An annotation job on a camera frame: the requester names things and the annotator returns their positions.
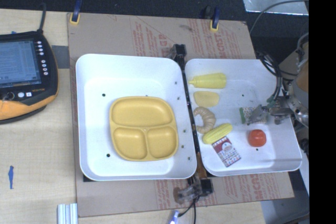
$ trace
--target corn cob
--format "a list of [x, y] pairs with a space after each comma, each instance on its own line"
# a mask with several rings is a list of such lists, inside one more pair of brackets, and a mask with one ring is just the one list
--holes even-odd
[[203, 135], [202, 140], [205, 144], [213, 144], [232, 131], [230, 123], [224, 123]]

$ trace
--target wooden table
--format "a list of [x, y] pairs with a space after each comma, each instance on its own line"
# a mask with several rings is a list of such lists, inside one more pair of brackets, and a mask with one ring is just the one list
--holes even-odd
[[[0, 9], [0, 34], [36, 30], [41, 11]], [[67, 13], [47, 12], [50, 45], [68, 46]], [[40, 113], [0, 125], [0, 223], [57, 223], [58, 204], [76, 203], [69, 69], [59, 69], [59, 94]], [[13, 189], [8, 172], [14, 167]], [[162, 223], [171, 210], [79, 218], [78, 223]], [[196, 223], [265, 223], [260, 202], [197, 207]], [[179, 223], [193, 223], [193, 210]]]

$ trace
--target screen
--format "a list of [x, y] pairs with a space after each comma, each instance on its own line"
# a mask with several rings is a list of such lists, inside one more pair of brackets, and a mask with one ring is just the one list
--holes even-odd
[[0, 88], [40, 83], [33, 40], [0, 42]]

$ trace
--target cardboard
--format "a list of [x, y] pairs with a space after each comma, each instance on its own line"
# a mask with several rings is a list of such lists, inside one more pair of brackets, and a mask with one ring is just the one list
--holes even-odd
[[[218, 32], [204, 19], [81, 14], [68, 23], [76, 192], [79, 217], [186, 208], [173, 197], [186, 180], [125, 180], [92, 182], [79, 165], [76, 73], [77, 59], [89, 53], [166, 57], [174, 44], [185, 44], [193, 58], [255, 59], [244, 22], [219, 21]], [[212, 177], [214, 192], [197, 206], [234, 204], [293, 197], [288, 173]]]

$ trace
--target tomato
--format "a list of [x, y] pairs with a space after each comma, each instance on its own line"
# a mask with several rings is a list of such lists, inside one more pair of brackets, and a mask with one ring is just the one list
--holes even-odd
[[248, 143], [255, 147], [263, 146], [266, 144], [266, 134], [260, 129], [250, 131], [248, 134]]

